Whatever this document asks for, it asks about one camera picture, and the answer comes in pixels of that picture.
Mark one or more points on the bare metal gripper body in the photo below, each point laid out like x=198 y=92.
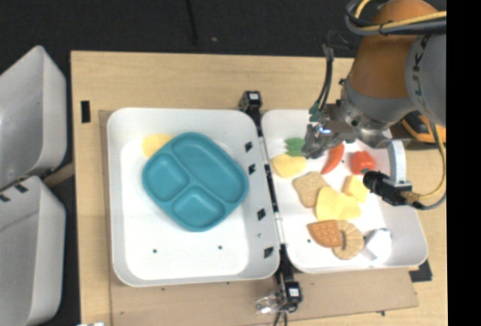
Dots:
x=343 y=127

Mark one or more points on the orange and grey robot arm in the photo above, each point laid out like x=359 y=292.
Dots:
x=383 y=65

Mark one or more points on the orange carrot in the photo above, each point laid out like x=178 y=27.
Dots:
x=332 y=161

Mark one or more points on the red bell pepper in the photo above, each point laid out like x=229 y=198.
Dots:
x=361 y=162

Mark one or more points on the yellow cheese wedge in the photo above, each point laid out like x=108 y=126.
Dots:
x=355 y=188

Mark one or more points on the yellow pineapple with green leaves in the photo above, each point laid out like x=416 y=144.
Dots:
x=287 y=165

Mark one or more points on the tan bread slice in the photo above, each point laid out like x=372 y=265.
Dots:
x=306 y=187

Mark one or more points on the yellow heart-shaped chip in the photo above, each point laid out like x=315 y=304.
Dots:
x=334 y=206

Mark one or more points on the thin black rod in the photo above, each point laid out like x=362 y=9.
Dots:
x=271 y=182

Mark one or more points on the orange waffle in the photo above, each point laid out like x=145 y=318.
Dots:
x=325 y=233

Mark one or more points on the tan round biscuit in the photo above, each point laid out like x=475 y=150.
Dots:
x=351 y=242

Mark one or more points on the white cube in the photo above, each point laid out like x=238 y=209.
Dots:
x=377 y=243

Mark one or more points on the white plastic tray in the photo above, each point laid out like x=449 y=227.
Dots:
x=188 y=257
x=402 y=242

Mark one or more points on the blue divided plate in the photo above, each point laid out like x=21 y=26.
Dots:
x=195 y=182

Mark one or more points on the yellow round chip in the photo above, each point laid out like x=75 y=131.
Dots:
x=153 y=144

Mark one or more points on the black cylinder on white bracket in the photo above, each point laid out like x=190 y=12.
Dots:
x=387 y=186

